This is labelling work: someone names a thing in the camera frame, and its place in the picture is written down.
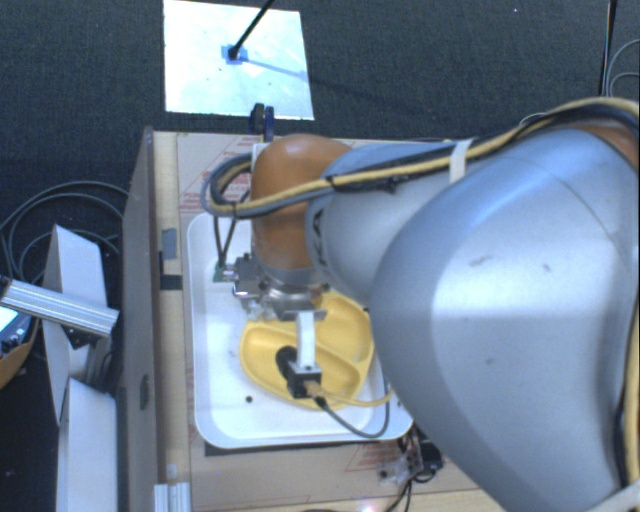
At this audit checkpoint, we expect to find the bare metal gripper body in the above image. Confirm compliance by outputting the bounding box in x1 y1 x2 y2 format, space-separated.
231 253 331 322

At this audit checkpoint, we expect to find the yellow divided plate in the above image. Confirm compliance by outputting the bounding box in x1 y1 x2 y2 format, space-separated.
239 291 377 412

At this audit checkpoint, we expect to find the white plastic tray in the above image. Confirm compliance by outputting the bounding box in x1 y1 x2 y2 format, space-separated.
186 211 416 450

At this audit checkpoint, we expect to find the brown cardboard board red print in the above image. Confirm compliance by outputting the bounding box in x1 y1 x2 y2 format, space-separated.
175 131 494 504

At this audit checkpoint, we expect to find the black cylinder on white bracket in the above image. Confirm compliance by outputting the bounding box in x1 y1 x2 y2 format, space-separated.
275 308 328 400

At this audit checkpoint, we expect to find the black block with thin wires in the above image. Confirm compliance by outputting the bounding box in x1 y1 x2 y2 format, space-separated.
378 433 445 487

